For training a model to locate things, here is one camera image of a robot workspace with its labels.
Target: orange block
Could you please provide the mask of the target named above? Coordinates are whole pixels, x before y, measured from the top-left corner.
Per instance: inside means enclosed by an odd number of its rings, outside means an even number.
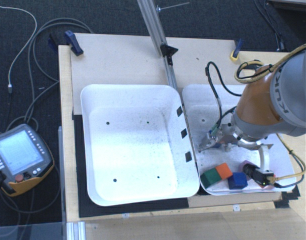
[[[225,180],[233,175],[232,171],[230,170],[226,162],[216,166],[215,169],[217,170],[222,180]]]

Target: green block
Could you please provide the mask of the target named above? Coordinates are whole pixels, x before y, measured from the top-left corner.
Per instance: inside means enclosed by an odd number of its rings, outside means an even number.
[[[201,175],[201,182],[204,188],[208,188],[209,186],[221,181],[221,176],[219,175],[217,169],[212,168],[207,170]]]

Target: yellow cable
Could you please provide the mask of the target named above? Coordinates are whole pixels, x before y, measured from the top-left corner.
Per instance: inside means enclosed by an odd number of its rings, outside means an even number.
[[[249,62],[244,62],[240,65],[240,67],[235,71],[234,74],[234,78],[242,83],[242,84],[249,84],[249,83],[253,83],[256,82],[258,80],[260,80],[261,78],[265,77],[267,74],[274,72],[281,64],[283,64],[284,62],[286,62],[287,60],[289,60],[292,56],[294,56],[295,54],[303,51],[304,49],[306,49],[306,43],[297,47],[296,49],[294,49],[293,51],[291,51],[290,53],[288,53],[287,55],[285,55],[282,59],[280,59],[277,63],[275,63],[269,70],[264,71],[263,74],[257,75],[257,76],[250,76],[249,78],[246,79],[240,79],[238,77],[238,74],[247,66],[247,65],[251,65],[250,63],[254,62],[253,61],[249,61]]]
[[[281,143],[284,145],[284,147],[287,149],[287,151],[289,152],[290,155],[296,157],[300,163],[302,164],[303,166],[303,171],[301,172],[298,172],[298,173],[294,173],[294,174],[290,174],[290,175],[285,175],[285,176],[282,176],[282,177],[268,177],[268,180],[270,181],[271,184],[274,184],[275,182],[277,181],[280,181],[280,180],[284,180],[284,179],[288,179],[288,178],[293,178],[293,177],[299,177],[299,176],[302,176],[306,173],[306,164],[304,163],[304,161],[299,158],[294,152],[293,152],[293,149],[291,149],[286,143],[285,141],[282,139],[282,137],[277,133],[276,134],[277,137],[279,138],[279,140],[281,141]]]

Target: metal leg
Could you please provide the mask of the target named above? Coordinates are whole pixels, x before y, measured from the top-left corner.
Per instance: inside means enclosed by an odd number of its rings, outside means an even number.
[[[164,57],[164,65],[168,84],[175,90],[178,90],[178,85],[173,70],[173,64],[170,62],[170,59],[167,59],[167,55],[163,54],[161,51],[161,46],[167,45],[167,40],[163,31],[162,24],[160,22],[157,7],[153,0],[137,0],[137,2],[143,15],[148,33],[152,38],[155,50],[158,56]]]

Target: screen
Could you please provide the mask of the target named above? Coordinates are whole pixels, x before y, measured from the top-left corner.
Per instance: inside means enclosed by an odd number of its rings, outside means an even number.
[[[0,140],[0,156],[13,175],[43,161],[25,130]]]

